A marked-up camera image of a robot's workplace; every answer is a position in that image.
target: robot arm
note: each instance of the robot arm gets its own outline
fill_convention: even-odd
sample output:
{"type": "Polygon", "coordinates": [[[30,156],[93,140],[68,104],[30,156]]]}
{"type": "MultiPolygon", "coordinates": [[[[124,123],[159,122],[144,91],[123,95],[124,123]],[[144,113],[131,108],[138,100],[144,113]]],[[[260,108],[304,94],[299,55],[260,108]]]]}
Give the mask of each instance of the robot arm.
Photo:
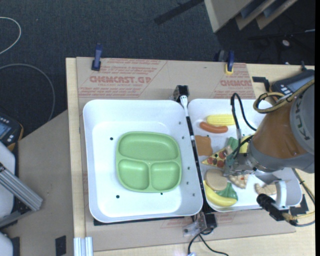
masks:
{"type": "Polygon", "coordinates": [[[247,153],[227,158],[224,175],[274,172],[285,167],[307,173],[315,172],[315,84],[314,79],[301,90],[284,98],[270,109],[258,109],[262,95],[254,107],[266,113],[249,141],[247,153]]]}

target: white tray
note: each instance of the white tray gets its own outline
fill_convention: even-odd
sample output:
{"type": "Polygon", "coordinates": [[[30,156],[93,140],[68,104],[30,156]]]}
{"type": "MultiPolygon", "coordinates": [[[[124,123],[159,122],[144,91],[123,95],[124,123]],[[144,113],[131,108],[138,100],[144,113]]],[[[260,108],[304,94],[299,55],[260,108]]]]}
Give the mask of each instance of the white tray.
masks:
{"type": "MultiPolygon", "coordinates": [[[[251,126],[257,128],[264,118],[264,114],[258,113],[253,109],[254,100],[253,99],[243,99],[242,105],[244,108],[244,113],[247,121],[251,126]]],[[[267,101],[262,101],[259,105],[260,108],[265,109],[271,105],[267,101]]],[[[211,147],[213,152],[217,152],[226,146],[229,137],[237,138],[236,126],[229,126],[226,133],[213,134],[207,132],[199,127],[200,122],[205,121],[206,117],[209,115],[216,114],[232,114],[232,106],[230,105],[230,99],[194,99],[188,105],[188,112],[192,123],[192,129],[194,135],[209,136],[211,138],[211,147]]],[[[239,101],[235,100],[235,113],[238,119],[238,123],[241,129],[241,133],[244,136],[252,135],[255,131],[250,129],[245,123],[239,101]]],[[[202,177],[208,169],[212,166],[202,164],[201,161],[208,158],[207,156],[199,156],[200,169],[202,177]]],[[[284,168],[283,170],[278,170],[272,173],[279,179],[286,181],[287,189],[287,206],[295,206],[300,203],[302,199],[301,186],[294,172],[290,168],[284,168]]],[[[221,207],[214,205],[209,200],[207,200],[209,206],[218,212],[230,212],[230,211],[240,211],[249,209],[259,209],[260,206],[257,203],[257,192],[255,190],[255,184],[258,183],[263,186],[265,183],[258,179],[254,174],[251,174],[248,178],[246,188],[239,188],[232,185],[233,189],[238,195],[238,201],[236,204],[230,207],[221,207]]]]}
{"type": "Polygon", "coordinates": [[[184,109],[172,100],[95,99],[83,109],[89,208],[100,222],[192,216],[203,205],[184,109]],[[116,146],[127,132],[172,136],[179,145],[181,182],[164,193],[126,189],[116,172],[116,146]]]}

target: white cable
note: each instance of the white cable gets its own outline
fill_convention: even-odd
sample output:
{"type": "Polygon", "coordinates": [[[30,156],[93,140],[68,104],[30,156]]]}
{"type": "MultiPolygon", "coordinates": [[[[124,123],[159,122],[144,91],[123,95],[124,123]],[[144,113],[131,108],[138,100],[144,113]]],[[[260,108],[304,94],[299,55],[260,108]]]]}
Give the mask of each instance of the white cable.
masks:
{"type": "Polygon", "coordinates": [[[36,66],[32,66],[30,64],[24,64],[24,63],[14,63],[14,64],[8,64],[8,65],[4,65],[4,66],[0,66],[0,71],[4,70],[6,68],[10,68],[10,67],[27,67],[27,68],[31,68],[34,69],[36,71],[39,71],[49,82],[49,85],[51,87],[52,90],[52,107],[51,107],[51,113],[48,119],[48,122],[52,119],[53,115],[54,115],[54,110],[55,110],[55,104],[56,104],[56,93],[55,93],[55,89],[54,89],[54,85],[51,82],[50,78],[46,75],[46,73],[44,73],[42,70],[40,70],[39,68],[37,68],[36,66]]]}
{"type": "Polygon", "coordinates": [[[13,18],[9,18],[9,17],[0,17],[0,19],[4,19],[4,20],[9,20],[9,21],[12,21],[14,22],[15,24],[17,24],[18,28],[19,28],[19,35],[18,35],[18,38],[14,41],[13,44],[11,44],[8,48],[4,49],[3,51],[0,51],[0,55],[5,53],[6,51],[8,51],[9,49],[11,49],[20,39],[21,37],[21,26],[20,24],[13,18]]]}

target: toy banana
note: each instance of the toy banana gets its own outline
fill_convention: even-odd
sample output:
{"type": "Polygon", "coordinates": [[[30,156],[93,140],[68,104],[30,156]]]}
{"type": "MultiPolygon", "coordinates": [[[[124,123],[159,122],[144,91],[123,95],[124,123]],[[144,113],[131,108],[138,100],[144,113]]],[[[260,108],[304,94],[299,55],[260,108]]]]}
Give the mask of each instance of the toy banana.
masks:
{"type": "Polygon", "coordinates": [[[215,204],[216,206],[230,207],[237,202],[237,200],[234,198],[224,197],[224,196],[218,195],[215,191],[213,191],[206,184],[205,180],[203,181],[203,185],[204,185],[205,195],[206,195],[207,199],[211,203],[215,204]]]}

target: wooden table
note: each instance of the wooden table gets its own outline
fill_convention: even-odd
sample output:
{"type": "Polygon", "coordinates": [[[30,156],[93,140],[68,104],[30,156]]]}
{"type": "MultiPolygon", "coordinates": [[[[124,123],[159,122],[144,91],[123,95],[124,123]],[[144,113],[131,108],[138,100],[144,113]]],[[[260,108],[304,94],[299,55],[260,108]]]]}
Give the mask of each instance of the wooden table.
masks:
{"type": "MultiPolygon", "coordinates": [[[[266,77],[272,83],[288,76],[292,76],[301,70],[300,66],[248,64],[250,77],[266,77]]],[[[75,58],[66,59],[68,118],[70,137],[70,161],[72,179],[72,203],[73,203],[73,227],[75,238],[85,238],[86,225],[84,214],[84,193],[81,164],[80,119],[78,105],[77,86],[77,61],[75,58]]],[[[256,91],[263,92],[263,87],[256,91]]],[[[301,173],[309,188],[315,191],[315,175],[301,173]]],[[[311,201],[307,198],[310,210],[313,210],[311,201]]],[[[315,255],[315,225],[297,228],[294,233],[254,236],[236,239],[214,240],[207,242],[214,250],[226,252],[230,256],[260,255],[315,255]]],[[[148,246],[140,248],[128,248],[95,252],[95,256],[185,256],[187,255],[187,243],[148,246]]],[[[202,242],[194,242],[192,252],[197,256],[213,255],[202,242]]]]}

